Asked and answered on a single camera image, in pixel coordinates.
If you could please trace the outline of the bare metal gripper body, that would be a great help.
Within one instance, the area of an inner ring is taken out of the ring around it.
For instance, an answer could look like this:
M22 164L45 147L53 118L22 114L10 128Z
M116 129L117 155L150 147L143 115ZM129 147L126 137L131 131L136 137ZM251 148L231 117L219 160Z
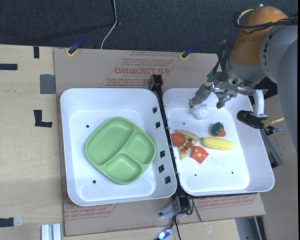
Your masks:
M217 71L209 77L211 90L215 93L226 93L233 91L242 95L248 95L256 83L237 76L234 72Z

